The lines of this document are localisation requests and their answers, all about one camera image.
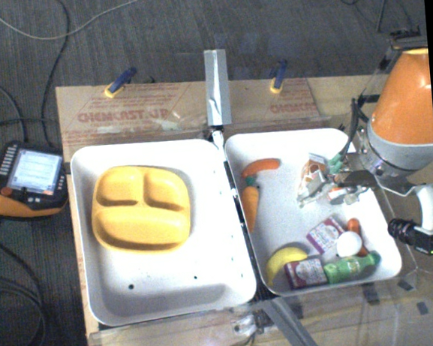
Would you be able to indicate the dark red carton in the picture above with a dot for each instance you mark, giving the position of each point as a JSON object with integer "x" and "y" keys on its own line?
{"x": 305, "y": 273}

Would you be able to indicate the yellow banana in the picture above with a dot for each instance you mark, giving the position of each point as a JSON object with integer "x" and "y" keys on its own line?
{"x": 280, "y": 261}

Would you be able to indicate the white plastic tray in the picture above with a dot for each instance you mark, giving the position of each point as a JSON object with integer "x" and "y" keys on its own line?
{"x": 283, "y": 208}
{"x": 166, "y": 286}

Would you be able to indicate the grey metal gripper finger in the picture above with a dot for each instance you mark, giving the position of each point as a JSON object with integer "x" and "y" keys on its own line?
{"x": 348, "y": 195}
{"x": 321, "y": 182}

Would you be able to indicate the black cylinder on white bracket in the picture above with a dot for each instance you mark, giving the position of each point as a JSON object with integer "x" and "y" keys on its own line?
{"x": 428, "y": 202}

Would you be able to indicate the orange sausage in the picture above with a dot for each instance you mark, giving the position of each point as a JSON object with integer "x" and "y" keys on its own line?
{"x": 353, "y": 225}
{"x": 261, "y": 166}

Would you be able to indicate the yellow divided plate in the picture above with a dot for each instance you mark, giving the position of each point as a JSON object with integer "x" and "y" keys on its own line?
{"x": 141, "y": 212}

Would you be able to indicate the green bottle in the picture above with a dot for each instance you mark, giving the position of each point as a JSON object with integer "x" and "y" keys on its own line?
{"x": 347, "y": 269}

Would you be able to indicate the white egg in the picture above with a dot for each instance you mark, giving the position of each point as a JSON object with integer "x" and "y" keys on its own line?
{"x": 349, "y": 244}

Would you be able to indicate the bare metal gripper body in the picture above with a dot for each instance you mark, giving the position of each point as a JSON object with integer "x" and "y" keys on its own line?
{"x": 356, "y": 179}

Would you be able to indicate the orange and white carton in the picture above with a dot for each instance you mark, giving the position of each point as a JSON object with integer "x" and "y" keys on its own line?
{"x": 308, "y": 171}

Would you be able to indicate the pink packet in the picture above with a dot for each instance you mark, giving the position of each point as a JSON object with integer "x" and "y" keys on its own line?
{"x": 324, "y": 235}

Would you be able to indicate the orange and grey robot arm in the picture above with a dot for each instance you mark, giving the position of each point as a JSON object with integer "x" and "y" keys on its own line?
{"x": 403, "y": 107}

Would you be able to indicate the orange carrot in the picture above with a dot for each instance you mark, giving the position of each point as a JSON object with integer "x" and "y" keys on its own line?
{"x": 251, "y": 207}

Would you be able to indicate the brown cardboard board red print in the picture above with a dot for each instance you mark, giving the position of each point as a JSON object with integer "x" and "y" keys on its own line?
{"x": 128, "y": 112}

